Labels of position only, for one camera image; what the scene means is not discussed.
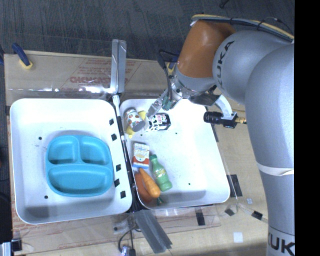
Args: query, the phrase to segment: dark floor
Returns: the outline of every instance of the dark floor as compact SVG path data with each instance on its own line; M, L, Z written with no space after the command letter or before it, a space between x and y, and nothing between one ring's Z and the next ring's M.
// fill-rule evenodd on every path
M127 58L156 60L158 49L182 48L195 14L261 21L295 32L295 0L1 0L0 44L26 50L110 56L112 39L127 42ZM4 67L0 66L0 228L8 229L10 198ZM0 229L0 244L8 236Z

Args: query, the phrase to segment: bottle cap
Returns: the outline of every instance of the bottle cap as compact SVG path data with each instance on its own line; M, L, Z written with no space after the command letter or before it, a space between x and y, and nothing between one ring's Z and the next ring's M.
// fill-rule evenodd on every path
M157 155L156 155L156 154L152 154L152 155L149 156L149 159L150 159L150 160L156 159L156 158L157 158Z

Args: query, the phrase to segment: white plastic tray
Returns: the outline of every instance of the white plastic tray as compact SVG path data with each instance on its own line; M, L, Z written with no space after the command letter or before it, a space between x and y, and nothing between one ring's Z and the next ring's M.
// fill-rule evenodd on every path
M126 162L116 114L108 102L19 99L10 108L10 122L15 204L23 221L70 221L121 214L130 208L132 194ZM110 148L114 180L119 182L91 197L68 197L52 191L46 180L45 155L49 142L61 135L88 135L104 141Z
M154 99L128 99L120 106L124 130L128 124L123 119L128 108L138 112L148 111ZM149 145L150 154L156 154L165 167L173 188L162 192L163 204L157 201L145 204L148 209L194 207L225 202L230 196L230 186L219 153L212 127L203 121L206 108L181 100L173 109L159 113L169 115L168 130L138 131L132 138L125 134L130 159L134 142ZM146 170L152 177L152 164Z

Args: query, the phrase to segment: bottle label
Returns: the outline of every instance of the bottle label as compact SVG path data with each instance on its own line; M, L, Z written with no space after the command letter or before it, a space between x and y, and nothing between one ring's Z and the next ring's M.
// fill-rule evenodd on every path
M166 173L166 170L163 169L163 168L154 171L154 175L155 175L155 178L156 178L156 179L158 179L158 178L160 178L160 177L162 177L162 176L164 176L164 175L166 175L166 174L167 174L167 173Z

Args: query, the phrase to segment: black hole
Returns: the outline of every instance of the black hole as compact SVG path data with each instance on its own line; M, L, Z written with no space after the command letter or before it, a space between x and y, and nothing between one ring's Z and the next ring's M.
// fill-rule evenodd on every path
M112 141L115 141L117 139L117 135L116 134L112 134L111 138L112 138Z
M117 178L115 181L114 181L114 186L116 187L116 186L118 186L120 184L120 181L119 181L119 179Z
M121 198L125 198L125 197L126 197L126 191L122 191L122 192L120 193L120 197L121 197Z

